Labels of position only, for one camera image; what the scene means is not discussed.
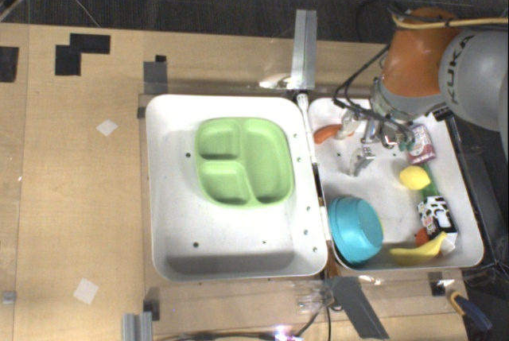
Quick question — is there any black and white carton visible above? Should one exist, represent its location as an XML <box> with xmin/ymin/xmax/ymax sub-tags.
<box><xmin>416</xmin><ymin>195</ymin><xmax>459</xmax><ymax>236</ymax></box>

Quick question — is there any maroon carton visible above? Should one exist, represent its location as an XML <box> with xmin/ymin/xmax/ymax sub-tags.
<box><xmin>405</xmin><ymin>123</ymin><xmax>437</xmax><ymax>167</ymax></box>

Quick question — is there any yellow banana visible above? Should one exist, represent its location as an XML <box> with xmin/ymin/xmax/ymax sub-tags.
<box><xmin>388</xmin><ymin>231</ymin><xmax>449</xmax><ymax>267</ymax></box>

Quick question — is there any orange sausage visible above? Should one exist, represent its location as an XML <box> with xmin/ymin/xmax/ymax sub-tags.
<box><xmin>313</xmin><ymin>123</ymin><xmax>344</xmax><ymax>145</ymax></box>

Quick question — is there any white packet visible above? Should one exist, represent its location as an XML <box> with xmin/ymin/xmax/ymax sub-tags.
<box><xmin>439</xmin><ymin>233</ymin><xmax>459</xmax><ymax>255</ymax></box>

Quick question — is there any yellow lemon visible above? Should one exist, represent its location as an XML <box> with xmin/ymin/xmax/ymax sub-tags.
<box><xmin>398</xmin><ymin>165</ymin><xmax>432</xmax><ymax>191</ymax></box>

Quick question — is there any blue bowl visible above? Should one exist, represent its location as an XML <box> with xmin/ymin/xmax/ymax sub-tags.
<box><xmin>327</xmin><ymin>195</ymin><xmax>385</xmax><ymax>267</ymax></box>

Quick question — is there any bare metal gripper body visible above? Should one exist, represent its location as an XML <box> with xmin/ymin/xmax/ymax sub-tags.
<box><xmin>360</xmin><ymin>103</ymin><xmax>415</xmax><ymax>148</ymax></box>

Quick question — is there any green divided plate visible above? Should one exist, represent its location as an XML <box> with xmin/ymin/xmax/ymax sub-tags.
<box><xmin>194</xmin><ymin>116</ymin><xmax>296</xmax><ymax>207</ymax></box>

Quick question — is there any white plastic tray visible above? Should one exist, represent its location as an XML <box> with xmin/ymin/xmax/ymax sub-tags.
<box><xmin>307</xmin><ymin>96</ymin><xmax>486</xmax><ymax>273</ymax></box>
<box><xmin>144</xmin><ymin>93</ymin><xmax>329</xmax><ymax>284</ymax></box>

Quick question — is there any green stick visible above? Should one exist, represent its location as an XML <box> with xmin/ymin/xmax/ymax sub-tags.
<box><xmin>420</xmin><ymin>161</ymin><xmax>439</xmax><ymax>200</ymax></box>

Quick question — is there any orange carrot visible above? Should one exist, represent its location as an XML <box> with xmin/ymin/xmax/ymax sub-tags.
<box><xmin>414</xmin><ymin>227</ymin><xmax>432</xmax><ymax>248</ymax></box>

